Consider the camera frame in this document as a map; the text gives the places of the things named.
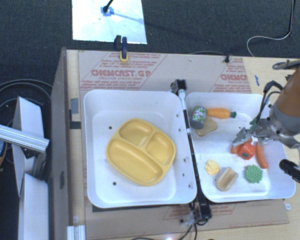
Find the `blue tape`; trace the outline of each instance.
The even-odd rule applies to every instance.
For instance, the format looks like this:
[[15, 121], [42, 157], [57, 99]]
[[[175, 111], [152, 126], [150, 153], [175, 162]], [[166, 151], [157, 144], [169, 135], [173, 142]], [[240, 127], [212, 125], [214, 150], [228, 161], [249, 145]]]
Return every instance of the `blue tape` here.
[[259, 84], [259, 78], [257, 77], [257, 75], [254, 75], [254, 78], [255, 78], [256, 85], [260, 86], [260, 84]]
[[106, 17], [110, 17], [111, 15], [115, 14], [115, 11], [111, 6], [108, 8], [108, 11], [106, 13], [104, 13], [104, 7], [103, 6], [100, 7], [100, 10], [101, 10], [102, 15], [106, 16]]

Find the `wooden table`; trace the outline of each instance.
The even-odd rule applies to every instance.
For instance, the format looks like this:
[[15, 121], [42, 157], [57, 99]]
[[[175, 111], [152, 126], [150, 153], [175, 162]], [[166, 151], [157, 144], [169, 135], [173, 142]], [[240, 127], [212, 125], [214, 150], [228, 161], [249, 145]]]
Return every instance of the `wooden table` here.
[[[286, 76], [293, 74], [293, 70], [272, 70], [272, 65], [277, 62], [282, 62], [282, 58], [253, 58], [243, 57], [243, 63], [250, 83], [252, 93], [262, 94], [266, 83], [271, 80], [276, 80], [278, 83], [285, 85], [287, 82]], [[73, 98], [80, 97], [79, 94], [79, 62], [78, 51], [67, 51], [67, 76], [68, 76], [68, 98], [69, 101]], [[73, 121], [80, 121], [80, 113], [72, 116]], [[81, 130], [70, 131], [70, 149], [71, 149], [71, 182], [73, 184], [72, 206], [73, 214], [77, 216], [77, 224], [85, 224], [85, 209], [84, 209], [84, 187], [82, 173], [82, 141]], [[299, 156], [296, 150], [291, 150], [285, 147], [287, 158], [295, 163], [298, 163]], [[296, 184], [296, 192], [293, 197], [285, 200], [286, 204], [291, 206], [291, 210], [287, 211], [289, 223], [280, 225], [266, 225], [244, 228], [231, 228], [221, 230], [198, 231], [197, 240], [291, 240], [300, 239], [300, 184]], [[167, 237], [179, 239], [183, 234], [175, 233], [169, 235], [149, 236], [152, 239], [163, 240]], [[194, 239], [195, 233], [191, 231], [184, 239]], [[130, 240], [133, 237], [118, 238], [122, 240]]]

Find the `black carpet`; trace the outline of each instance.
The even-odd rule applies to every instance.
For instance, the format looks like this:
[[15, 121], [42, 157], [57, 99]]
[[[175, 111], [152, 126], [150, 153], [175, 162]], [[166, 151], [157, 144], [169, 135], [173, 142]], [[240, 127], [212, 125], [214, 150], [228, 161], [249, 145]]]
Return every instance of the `black carpet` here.
[[[292, 0], [141, 0], [148, 44], [129, 51], [189, 54], [216, 51], [250, 56], [247, 40], [281, 38], [289, 28]], [[300, 0], [285, 40], [253, 39], [256, 57], [300, 58]], [[0, 84], [15, 79], [53, 83], [62, 47], [111, 51], [111, 43], [72, 40], [72, 0], [0, 0]], [[28, 88], [8, 95], [35, 95]], [[0, 111], [7, 124], [14, 108]], [[0, 240], [18, 235], [18, 194], [13, 165], [0, 172]]]

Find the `orange carrot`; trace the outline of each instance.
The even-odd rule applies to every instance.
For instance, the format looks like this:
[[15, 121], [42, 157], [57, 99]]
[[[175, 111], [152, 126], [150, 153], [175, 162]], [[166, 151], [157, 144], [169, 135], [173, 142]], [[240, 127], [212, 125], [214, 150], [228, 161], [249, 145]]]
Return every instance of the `orange carrot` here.
[[214, 118], [227, 119], [227, 118], [235, 118], [237, 115], [236, 112], [230, 112], [226, 108], [208, 108], [207, 116], [211, 116]]
[[265, 159], [263, 148], [261, 145], [259, 145], [259, 142], [255, 144], [255, 157], [256, 157], [256, 161], [258, 162], [259, 166], [262, 169], [268, 168], [268, 163]]

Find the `toy carrot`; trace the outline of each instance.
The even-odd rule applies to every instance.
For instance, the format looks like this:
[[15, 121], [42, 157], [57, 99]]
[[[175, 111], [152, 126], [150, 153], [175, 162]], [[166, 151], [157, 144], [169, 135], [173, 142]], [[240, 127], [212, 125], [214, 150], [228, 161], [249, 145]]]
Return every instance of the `toy carrot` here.
[[245, 160], [249, 160], [255, 155], [255, 151], [256, 151], [256, 147], [247, 141], [239, 149], [238, 155], [239, 157]]
[[235, 118], [237, 113], [230, 112], [226, 108], [209, 108], [207, 109], [207, 115], [214, 118], [227, 119], [227, 118]]
[[255, 157], [256, 157], [256, 161], [258, 162], [259, 166], [262, 169], [266, 169], [268, 168], [268, 163], [264, 157], [264, 152], [263, 152], [263, 148], [262, 146], [259, 144], [259, 142], [257, 142], [255, 144]]

